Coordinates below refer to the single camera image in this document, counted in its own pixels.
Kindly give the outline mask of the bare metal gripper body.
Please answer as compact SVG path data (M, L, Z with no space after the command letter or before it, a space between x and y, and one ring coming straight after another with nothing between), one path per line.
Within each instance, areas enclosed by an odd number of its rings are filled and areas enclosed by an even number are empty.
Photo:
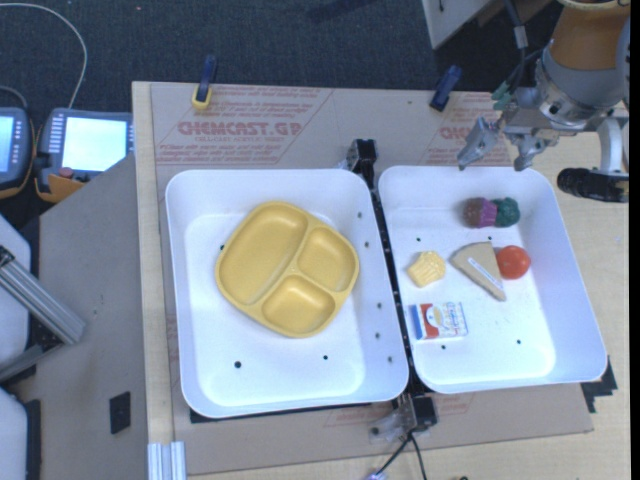
M518 88L496 126L521 152L540 152L562 136L593 131L608 112L604 92L575 70L535 72L532 87Z

